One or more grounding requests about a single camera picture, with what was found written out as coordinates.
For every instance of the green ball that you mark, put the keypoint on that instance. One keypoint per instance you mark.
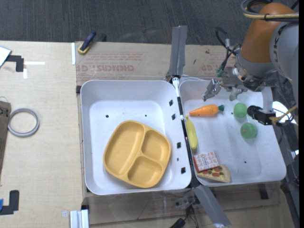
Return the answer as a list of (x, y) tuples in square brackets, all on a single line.
[(240, 109), (248, 130)]

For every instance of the yellow banana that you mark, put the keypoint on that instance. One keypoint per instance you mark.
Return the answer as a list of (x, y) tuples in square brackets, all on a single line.
[(191, 133)]

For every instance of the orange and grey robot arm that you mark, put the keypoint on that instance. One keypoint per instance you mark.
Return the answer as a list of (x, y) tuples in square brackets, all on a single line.
[(259, 37)]

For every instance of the white plastic tray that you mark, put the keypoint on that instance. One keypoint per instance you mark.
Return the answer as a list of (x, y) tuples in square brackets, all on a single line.
[(99, 170), (256, 160)]

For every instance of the pizza slice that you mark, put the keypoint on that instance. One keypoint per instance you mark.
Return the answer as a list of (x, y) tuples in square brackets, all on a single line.
[(218, 174)]

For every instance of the black cylinder on white bracket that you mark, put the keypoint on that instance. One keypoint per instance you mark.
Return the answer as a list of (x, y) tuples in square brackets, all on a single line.
[(260, 114)]

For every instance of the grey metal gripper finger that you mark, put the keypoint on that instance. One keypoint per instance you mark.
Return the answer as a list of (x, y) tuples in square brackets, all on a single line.
[(235, 93), (212, 89)]

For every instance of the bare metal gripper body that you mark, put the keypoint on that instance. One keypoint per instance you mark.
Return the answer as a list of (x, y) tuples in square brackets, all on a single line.
[(234, 78)]

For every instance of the brown cardboard board red print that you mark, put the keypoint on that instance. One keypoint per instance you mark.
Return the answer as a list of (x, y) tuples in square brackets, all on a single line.
[(123, 60)]

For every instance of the orange carrot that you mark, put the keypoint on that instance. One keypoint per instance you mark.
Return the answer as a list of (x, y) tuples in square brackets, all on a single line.
[(204, 110)]

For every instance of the orange and white packet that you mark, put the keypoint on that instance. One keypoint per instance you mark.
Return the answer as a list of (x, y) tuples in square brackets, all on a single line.
[(206, 161)]

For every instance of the yellow divided plate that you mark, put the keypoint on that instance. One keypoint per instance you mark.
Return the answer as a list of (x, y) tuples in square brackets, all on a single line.
[(133, 148)]

